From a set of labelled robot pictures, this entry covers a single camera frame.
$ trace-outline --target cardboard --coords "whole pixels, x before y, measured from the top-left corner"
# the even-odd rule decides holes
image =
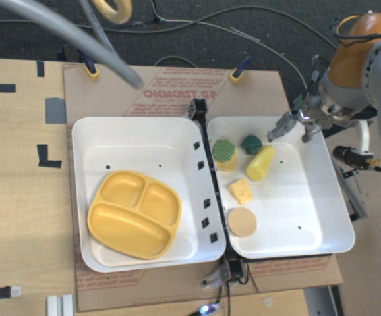
[[[221,115],[281,116],[288,108],[277,72],[245,71],[238,83],[228,70],[133,67],[144,81],[136,90],[104,66],[91,79],[80,65],[65,65],[65,101],[78,310],[90,311],[187,300],[213,300],[217,290],[202,289],[201,277],[212,273],[217,261],[194,265],[97,273],[80,254],[71,130],[89,116],[182,116],[191,100],[204,98],[206,120]],[[280,259],[249,264],[246,285],[234,284],[231,295],[257,294],[342,283],[334,255],[306,259]]]

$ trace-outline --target yellow divided plate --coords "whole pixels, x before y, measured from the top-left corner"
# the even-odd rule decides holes
[[[133,171],[115,171],[101,183],[88,212],[88,228],[103,245],[139,259],[170,247],[181,201],[169,186]]]

